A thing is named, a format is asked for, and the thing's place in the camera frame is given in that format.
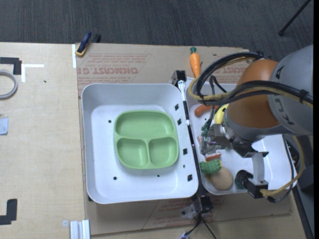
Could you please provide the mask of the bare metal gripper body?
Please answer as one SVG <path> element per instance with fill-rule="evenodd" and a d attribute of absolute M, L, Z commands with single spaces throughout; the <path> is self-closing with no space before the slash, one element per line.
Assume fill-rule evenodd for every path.
<path fill-rule="evenodd" d="M 224 127 L 220 123 L 214 123 L 208 131 L 208 144 L 220 144 L 220 149 L 232 149 L 229 139 L 226 137 Z"/>

